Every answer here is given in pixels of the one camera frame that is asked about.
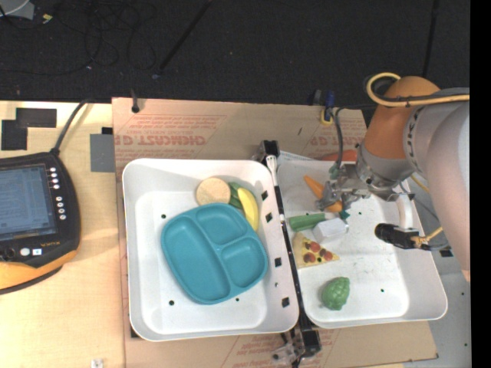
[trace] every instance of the green vegetable toy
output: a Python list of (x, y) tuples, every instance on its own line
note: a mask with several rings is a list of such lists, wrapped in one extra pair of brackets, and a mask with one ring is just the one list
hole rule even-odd
[(338, 277), (324, 287), (321, 299), (324, 305), (333, 311), (340, 311), (350, 294), (350, 279)]

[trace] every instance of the white cable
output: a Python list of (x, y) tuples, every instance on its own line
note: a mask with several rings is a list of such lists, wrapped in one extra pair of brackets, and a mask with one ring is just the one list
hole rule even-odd
[(17, 8), (14, 8), (10, 10), (9, 12), (6, 12), (5, 15), (10, 15), (13, 14), (14, 12), (17, 12), (20, 9), (23, 9), (31, 0), (25, 0), (22, 4), (20, 4)]

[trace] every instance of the black mat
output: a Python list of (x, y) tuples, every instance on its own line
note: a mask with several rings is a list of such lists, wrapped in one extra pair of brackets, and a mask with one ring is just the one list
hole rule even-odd
[(470, 85), (470, 0), (214, 0), (153, 79), (205, 1), (31, 0), (32, 20), (0, 18), (0, 99), (365, 104), (382, 71)]

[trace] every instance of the cardboard sheet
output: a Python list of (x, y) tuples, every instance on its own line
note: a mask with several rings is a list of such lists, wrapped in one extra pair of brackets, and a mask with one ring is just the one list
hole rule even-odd
[[(133, 113), (132, 99), (114, 98), (112, 102), (127, 366), (276, 366), (272, 351), (283, 344), (277, 333), (161, 343), (132, 337), (121, 174), (137, 158), (251, 159), (262, 140), (277, 140), (280, 150), (322, 159), (338, 151), (334, 125), (320, 123), (321, 107), (185, 100), (139, 100), (138, 103), (140, 112)], [(344, 149), (353, 149), (366, 131), (362, 114), (343, 110), (339, 116)], [(322, 350), (310, 360), (304, 360), (301, 367), (374, 366), (437, 357), (425, 321), (320, 329), (319, 334)]]

